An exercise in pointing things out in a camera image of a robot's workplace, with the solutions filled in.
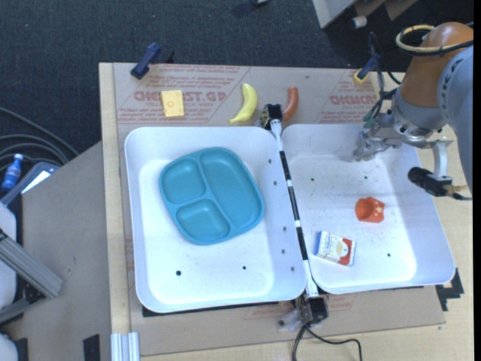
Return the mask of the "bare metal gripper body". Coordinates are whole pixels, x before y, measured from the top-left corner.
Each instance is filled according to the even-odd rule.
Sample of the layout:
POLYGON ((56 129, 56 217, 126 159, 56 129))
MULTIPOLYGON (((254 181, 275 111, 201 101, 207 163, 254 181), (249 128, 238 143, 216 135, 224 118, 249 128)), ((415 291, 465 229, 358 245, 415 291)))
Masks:
POLYGON ((359 134, 360 147, 399 147, 402 143, 424 147, 434 133, 395 111, 378 113, 376 116, 370 111, 363 121, 363 130, 359 134))

